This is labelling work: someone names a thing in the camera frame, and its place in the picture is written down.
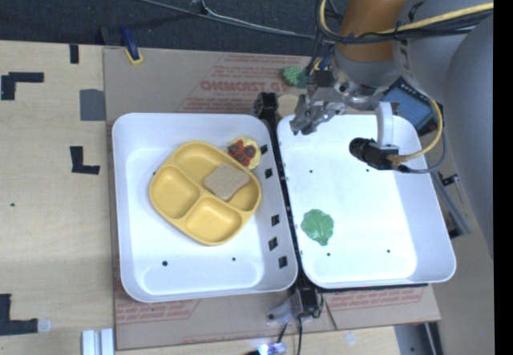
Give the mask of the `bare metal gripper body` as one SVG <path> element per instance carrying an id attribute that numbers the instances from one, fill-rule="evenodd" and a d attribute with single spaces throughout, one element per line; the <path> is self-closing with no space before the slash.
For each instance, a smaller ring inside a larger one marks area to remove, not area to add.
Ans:
<path id="1" fill-rule="evenodd" d="M 351 80 L 314 79 L 307 87 L 307 108 L 374 108 L 385 87 L 370 87 Z"/>

